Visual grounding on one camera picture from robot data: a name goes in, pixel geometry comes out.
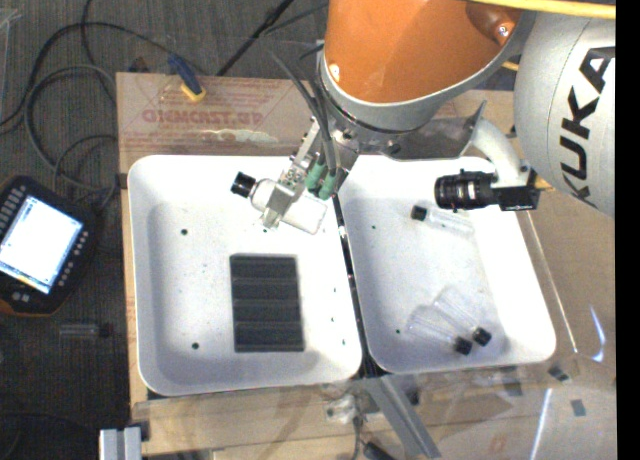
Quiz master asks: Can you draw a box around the small clear bottle black cap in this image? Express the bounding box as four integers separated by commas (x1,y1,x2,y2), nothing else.
410,204,476,239
432,287,493,348
405,304,474,356

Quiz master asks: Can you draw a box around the white plastic tray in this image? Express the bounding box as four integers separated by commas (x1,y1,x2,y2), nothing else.
127,154,364,398
337,154,558,376

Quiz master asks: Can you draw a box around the large clear bottle black cap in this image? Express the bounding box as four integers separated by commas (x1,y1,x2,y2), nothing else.
230,171,329,236

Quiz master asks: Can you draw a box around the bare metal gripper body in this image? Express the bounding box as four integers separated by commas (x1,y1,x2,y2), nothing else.
278,117,402,200

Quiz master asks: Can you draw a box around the brown cardboard board red print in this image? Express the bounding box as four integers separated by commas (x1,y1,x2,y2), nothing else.
115,71,616,457

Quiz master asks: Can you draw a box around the black cylinder on white bracket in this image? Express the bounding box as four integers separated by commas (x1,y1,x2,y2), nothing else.
433,117,544,213

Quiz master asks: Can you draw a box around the black ribbed rectangular block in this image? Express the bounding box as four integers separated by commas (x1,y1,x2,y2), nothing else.
228,253,307,354

